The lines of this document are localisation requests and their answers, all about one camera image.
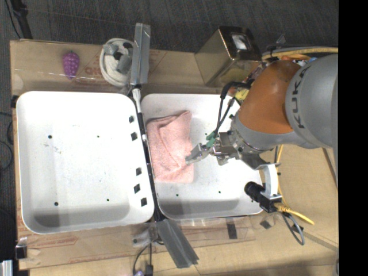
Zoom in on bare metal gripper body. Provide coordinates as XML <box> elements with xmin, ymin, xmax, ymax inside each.
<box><xmin>207</xmin><ymin>130</ymin><xmax>246</xmax><ymax>166</ymax></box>

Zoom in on pink towel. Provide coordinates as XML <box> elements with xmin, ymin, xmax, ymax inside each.
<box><xmin>145</xmin><ymin>110</ymin><xmax>195</xmax><ymax>184</ymax></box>

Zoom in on white plastic tray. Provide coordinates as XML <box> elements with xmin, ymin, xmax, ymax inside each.
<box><xmin>140</xmin><ymin>93</ymin><xmax>266</xmax><ymax>221</ymax></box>
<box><xmin>16</xmin><ymin>90</ymin><xmax>155</xmax><ymax>235</ymax></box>

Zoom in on thin black and white rod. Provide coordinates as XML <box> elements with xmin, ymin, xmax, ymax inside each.
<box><xmin>132</xmin><ymin>89</ymin><xmax>165</xmax><ymax>223</ymax></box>

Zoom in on shiny brown metal box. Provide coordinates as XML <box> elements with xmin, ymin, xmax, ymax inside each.
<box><xmin>194</xmin><ymin>25</ymin><xmax>263</xmax><ymax>87</ymax></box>

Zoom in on purple toy grapes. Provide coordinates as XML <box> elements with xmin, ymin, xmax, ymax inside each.
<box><xmin>62</xmin><ymin>50</ymin><xmax>81</xmax><ymax>81</ymax></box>

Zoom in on black cylinder on white bracket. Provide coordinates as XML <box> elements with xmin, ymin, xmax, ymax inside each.
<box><xmin>244</xmin><ymin>162</ymin><xmax>284</xmax><ymax>214</ymax></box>

